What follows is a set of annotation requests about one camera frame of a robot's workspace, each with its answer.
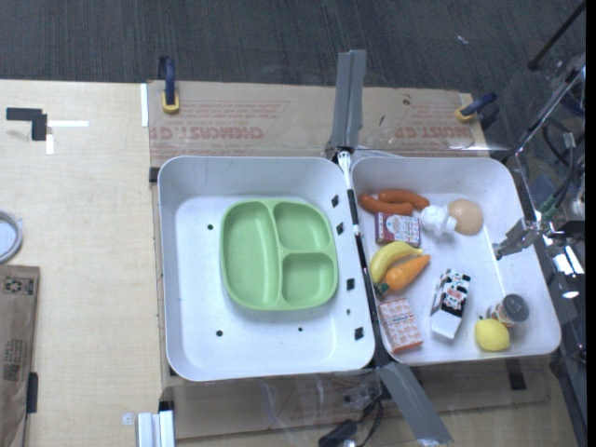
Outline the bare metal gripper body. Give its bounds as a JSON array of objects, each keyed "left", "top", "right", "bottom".
[{"left": 524, "top": 220, "right": 586, "bottom": 251}]

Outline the beige toy bread bun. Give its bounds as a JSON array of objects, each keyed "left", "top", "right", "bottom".
[{"left": 447, "top": 197, "right": 485, "bottom": 237}]

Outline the white plastic tray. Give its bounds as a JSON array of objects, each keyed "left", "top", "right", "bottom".
[
  {"left": 349, "top": 156, "right": 563, "bottom": 368},
  {"left": 156, "top": 155, "right": 377, "bottom": 384}
]

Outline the small can with grey lid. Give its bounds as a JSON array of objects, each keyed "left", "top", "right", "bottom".
[{"left": 485, "top": 293, "right": 531, "bottom": 330}]

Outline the white lumpy toy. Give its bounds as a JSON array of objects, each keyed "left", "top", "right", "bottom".
[{"left": 419, "top": 204, "right": 459, "bottom": 237}]

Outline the cow print milk carton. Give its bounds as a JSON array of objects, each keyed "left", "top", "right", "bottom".
[{"left": 428, "top": 268, "right": 472, "bottom": 341}]

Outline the yellow lemon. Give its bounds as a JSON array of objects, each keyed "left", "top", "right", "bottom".
[{"left": 474, "top": 316, "right": 511, "bottom": 354}]

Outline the orange carrot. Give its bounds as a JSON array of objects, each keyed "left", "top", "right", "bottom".
[{"left": 373, "top": 254, "right": 432, "bottom": 297}]

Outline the red and white carton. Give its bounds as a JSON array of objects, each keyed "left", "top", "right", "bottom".
[{"left": 374, "top": 211, "right": 422, "bottom": 249}]

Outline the orange toy sausage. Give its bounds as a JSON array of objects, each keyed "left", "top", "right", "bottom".
[
  {"left": 358, "top": 194, "right": 415, "bottom": 217},
  {"left": 377, "top": 188, "right": 431, "bottom": 212}
]

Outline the yellow banana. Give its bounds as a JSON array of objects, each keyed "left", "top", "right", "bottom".
[{"left": 369, "top": 240, "right": 425, "bottom": 285}]

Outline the orange and white carton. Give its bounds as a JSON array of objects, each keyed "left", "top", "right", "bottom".
[{"left": 376, "top": 297, "right": 425, "bottom": 355}]

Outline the thin black and white rod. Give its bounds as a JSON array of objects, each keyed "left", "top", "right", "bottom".
[{"left": 336, "top": 149, "right": 388, "bottom": 367}]

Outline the brown cardboard board red print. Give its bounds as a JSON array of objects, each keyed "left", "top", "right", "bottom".
[{"left": 146, "top": 80, "right": 554, "bottom": 440}]

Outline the green divided plate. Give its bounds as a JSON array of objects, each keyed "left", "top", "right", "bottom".
[{"left": 219, "top": 196, "right": 340, "bottom": 312}]

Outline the brown paper bag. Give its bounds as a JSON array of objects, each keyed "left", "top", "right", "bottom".
[{"left": 0, "top": 264, "right": 41, "bottom": 447}]

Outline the black block with thin wires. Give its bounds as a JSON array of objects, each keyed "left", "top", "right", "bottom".
[{"left": 318, "top": 418, "right": 359, "bottom": 447}]

